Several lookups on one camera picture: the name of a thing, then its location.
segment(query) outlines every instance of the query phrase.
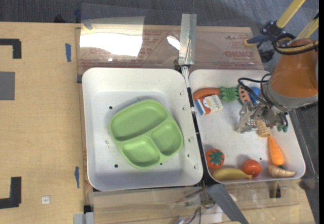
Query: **orange carrot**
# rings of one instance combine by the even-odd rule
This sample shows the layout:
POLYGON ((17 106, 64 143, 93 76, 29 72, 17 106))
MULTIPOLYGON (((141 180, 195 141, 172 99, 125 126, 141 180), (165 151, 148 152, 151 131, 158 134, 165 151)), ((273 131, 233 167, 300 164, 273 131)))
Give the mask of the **orange carrot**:
POLYGON ((219 88, 202 88, 200 90, 197 90, 193 95, 193 99, 197 100, 206 96, 211 96, 211 95, 219 95, 221 93, 219 88))
POLYGON ((280 166, 284 163, 285 158, 282 151, 272 136, 268 137, 270 157, 274 165, 280 166))

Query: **yellow banana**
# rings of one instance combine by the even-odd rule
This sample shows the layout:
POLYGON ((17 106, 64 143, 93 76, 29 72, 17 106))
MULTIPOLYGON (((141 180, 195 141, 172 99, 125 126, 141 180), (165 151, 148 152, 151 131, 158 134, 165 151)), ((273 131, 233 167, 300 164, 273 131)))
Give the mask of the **yellow banana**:
POLYGON ((269 165, 268 172, 273 177, 292 177, 296 174, 295 171, 284 170, 275 165, 269 165))
POLYGON ((252 175, 246 174, 238 168, 223 167, 214 171, 213 178, 216 180, 252 179, 252 175))

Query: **wooden table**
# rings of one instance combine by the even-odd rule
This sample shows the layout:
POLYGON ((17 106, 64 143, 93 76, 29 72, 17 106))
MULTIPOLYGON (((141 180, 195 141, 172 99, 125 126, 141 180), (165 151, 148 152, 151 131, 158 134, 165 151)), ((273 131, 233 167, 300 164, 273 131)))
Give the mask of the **wooden table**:
MULTIPOLYGON (((11 46, 0 46, 0 72, 15 74, 14 100, 0 100, 0 199, 13 195, 11 178, 21 177, 19 207, 0 209, 0 223, 73 223, 73 215, 83 213, 82 125, 76 82, 75 32, 79 27, 0 22, 0 39, 22 43, 21 59, 13 59, 11 46), (70 60, 66 44, 71 45, 70 60)), ((238 187, 228 189, 234 196, 239 191, 238 187)), ((252 202, 238 200, 238 205, 251 223, 314 223, 305 192, 297 183, 287 191, 290 197, 284 203, 264 199, 268 206, 257 209, 251 207, 252 202)), ((203 213, 203 223, 229 221, 223 213, 203 213)))

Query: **tomato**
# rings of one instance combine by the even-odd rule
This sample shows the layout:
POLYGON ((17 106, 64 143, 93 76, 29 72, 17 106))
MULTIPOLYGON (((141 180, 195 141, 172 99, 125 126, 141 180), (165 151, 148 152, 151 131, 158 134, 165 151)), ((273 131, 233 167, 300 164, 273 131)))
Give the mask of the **tomato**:
POLYGON ((224 164, 225 156, 219 149, 213 148, 206 152, 207 166, 211 169, 216 169, 224 164))
POLYGON ((243 172, 246 174, 251 174, 252 177, 256 177, 262 171, 261 164, 253 159, 247 159, 243 165, 243 172))

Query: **green plate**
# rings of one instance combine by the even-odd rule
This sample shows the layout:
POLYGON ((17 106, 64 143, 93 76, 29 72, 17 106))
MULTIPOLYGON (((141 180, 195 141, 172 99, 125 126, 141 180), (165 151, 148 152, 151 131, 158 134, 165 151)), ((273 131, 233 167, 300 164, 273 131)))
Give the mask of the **green plate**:
POLYGON ((117 112, 109 131, 123 157, 139 169, 162 163, 183 145, 178 124, 155 100, 143 100, 117 112))

